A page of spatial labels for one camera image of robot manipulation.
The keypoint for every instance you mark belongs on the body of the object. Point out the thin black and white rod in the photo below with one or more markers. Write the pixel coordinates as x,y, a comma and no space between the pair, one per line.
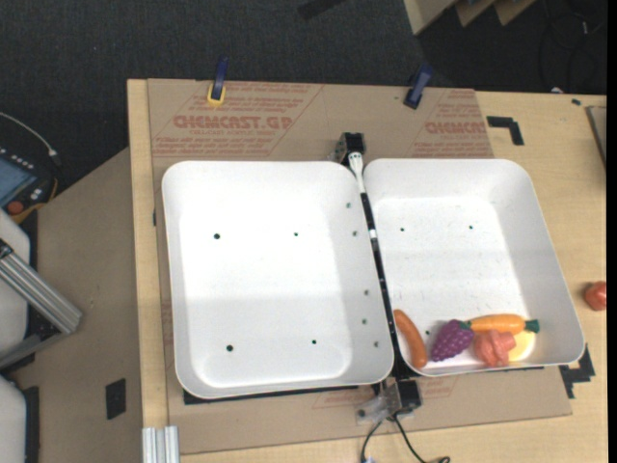
373,244

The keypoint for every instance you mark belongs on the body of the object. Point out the white plastic tray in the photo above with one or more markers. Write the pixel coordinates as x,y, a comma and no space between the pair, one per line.
270,282
463,258

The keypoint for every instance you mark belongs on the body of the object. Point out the brown cardboard board red print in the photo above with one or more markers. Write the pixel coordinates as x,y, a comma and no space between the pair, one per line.
308,109

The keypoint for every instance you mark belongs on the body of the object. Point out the orange toy sausage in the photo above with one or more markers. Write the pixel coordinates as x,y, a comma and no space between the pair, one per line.
412,338

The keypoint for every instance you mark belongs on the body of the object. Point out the purple toy grapes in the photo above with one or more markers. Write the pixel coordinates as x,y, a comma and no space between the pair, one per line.
450,341

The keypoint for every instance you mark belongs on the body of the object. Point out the orange toy carrot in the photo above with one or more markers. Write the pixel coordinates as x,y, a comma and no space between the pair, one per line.
499,323

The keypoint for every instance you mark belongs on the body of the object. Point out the yellow toy food piece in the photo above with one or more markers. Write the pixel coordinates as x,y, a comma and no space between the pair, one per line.
524,344

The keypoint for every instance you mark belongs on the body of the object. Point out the orange-red toy food piece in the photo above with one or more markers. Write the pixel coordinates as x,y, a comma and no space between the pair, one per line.
598,295

